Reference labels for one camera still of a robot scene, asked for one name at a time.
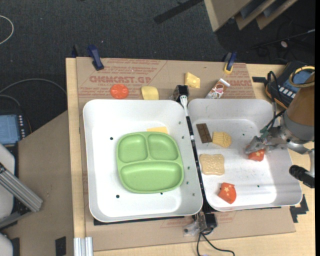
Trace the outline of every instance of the wooden table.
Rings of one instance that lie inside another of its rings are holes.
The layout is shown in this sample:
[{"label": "wooden table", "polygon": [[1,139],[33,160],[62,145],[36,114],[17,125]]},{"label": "wooden table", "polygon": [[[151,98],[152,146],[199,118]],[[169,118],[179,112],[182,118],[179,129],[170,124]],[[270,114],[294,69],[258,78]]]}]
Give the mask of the wooden table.
[{"label": "wooden table", "polygon": [[[265,77],[272,70],[275,73],[283,68],[282,65],[248,64],[247,69],[250,77]],[[72,181],[72,206],[73,206],[73,227],[74,237],[86,237],[83,177],[81,162],[81,143],[79,134],[79,106],[77,90],[77,65],[76,59],[66,59],[66,81],[68,95],[68,119],[69,119],[69,139],[70,139],[70,163]],[[269,101],[264,93],[262,83],[251,81],[257,99]],[[306,145],[308,148],[314,146],[313,143]],[[309,169],[310,160],[307,155],[299,155],[290,151],[292,162],[296,165]],[[264,235],[256,237],[244,237],[215,240],[213,244],[221,249],[229,249],[237,256],[301,256],[316,255],[315,246],[315,190],[301,185],[302,193],[305,194],[309,211],[305,215],[298,216],[298,223],[295,224],[296,232]],[[210,247],[207,242],[200,242],[200,253],[208,255],[231,255],[226,252],[219,252]],[[194,256],[197,255],[196,243],[179,243],[169,245],[158,245],[149,247],[137,247],[129,249],[118,249],[109,251],[99,251],[95,256]]]}]

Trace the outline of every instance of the white tray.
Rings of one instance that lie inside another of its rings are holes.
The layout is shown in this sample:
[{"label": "white tray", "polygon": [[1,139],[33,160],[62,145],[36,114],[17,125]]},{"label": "white tray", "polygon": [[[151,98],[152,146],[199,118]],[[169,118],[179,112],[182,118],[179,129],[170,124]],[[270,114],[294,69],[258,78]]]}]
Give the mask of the white tray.
[{"label": "white tray", "polygon": [[[89,208],[101,222],[194,215],[203,204],[188,125],[182,106],[172,100],[94,99],[83,108]],[[116,145],[125,134],[148,128],[168,130],[180,149],[184,180],[164,193],[133,193],[122,185]]]},{"label": "white tray", "polygon": [[[194,99],[188,105],[197,154],[222,154],[225,174],[202,174],[205,196],[217,211],[232,211],[296,205],[302,199],[300,183],[289,174],[292,161],[288,149],[281,147],[249,160],[245,147],[272,118],[272,105],[260,99]],[[202,143],[196,124],[206,123],[213,132],[232,137],[228,148]],[[236,200],[229,204],[218,193],[223,182],[235,185]]]}]

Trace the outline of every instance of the clamp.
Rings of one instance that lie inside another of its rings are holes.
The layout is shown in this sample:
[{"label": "clamp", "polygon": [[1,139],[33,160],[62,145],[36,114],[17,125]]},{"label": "clamp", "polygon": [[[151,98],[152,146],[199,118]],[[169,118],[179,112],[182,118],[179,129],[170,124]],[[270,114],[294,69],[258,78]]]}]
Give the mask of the clamp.
[{"label": "clamp", "polygon": [[234,68],[234,63],[237,57],[237,52],[233,51],[233,52],[228,52],[228,54],[225,56],[224,58],[224,73],[226,73],[227,75],[231,74],[233,68]]},{"label": "clamp", "polygon": [[90,44],[86,48],[86,50],[87,50],[89,56],[93,58],[92,64],[95,67],[95,70],[97,70],[97,71],[103,70],[105,68],[105,66],[101,62],[97,47],[93,44]]}]

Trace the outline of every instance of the red tomato slice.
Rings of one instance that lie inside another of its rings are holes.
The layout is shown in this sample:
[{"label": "red tomato slice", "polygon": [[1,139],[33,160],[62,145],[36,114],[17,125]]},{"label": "red tomato slice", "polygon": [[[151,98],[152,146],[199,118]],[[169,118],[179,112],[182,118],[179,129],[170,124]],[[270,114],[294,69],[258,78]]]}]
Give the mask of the red tomato slice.
[{"label": "red tomato slice", "polygon": [[129,95],[129,89],[124,84],[117,83],[110,88],[111,96],[115,99],[124,99]]},{"label": "red tomato slice", "polygon": [[265,156],[265,150],[260,149],[256,152],[252,152],[251,154],[249,154],[248,158],[254,161],[261,162],[264,159],[264,156]]},{"label": "red tomato slice", "polygon": [[226,182],[222,183],[218,197],[222,198],[227,203],[232,204],[237,198],[235,185]]}]

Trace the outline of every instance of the green divided plate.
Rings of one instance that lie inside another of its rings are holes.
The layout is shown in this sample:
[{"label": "green divided plate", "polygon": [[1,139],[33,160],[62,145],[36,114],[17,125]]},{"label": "green divided plate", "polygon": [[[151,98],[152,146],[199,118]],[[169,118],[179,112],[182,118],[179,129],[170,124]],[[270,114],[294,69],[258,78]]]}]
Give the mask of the green divided plate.
[{"label": "green divided plate", "polygon": [[135,193],[170,191],[184,179],[178,145],[163,132],[124,135],[116,146],[116,163],[123,186]]}]

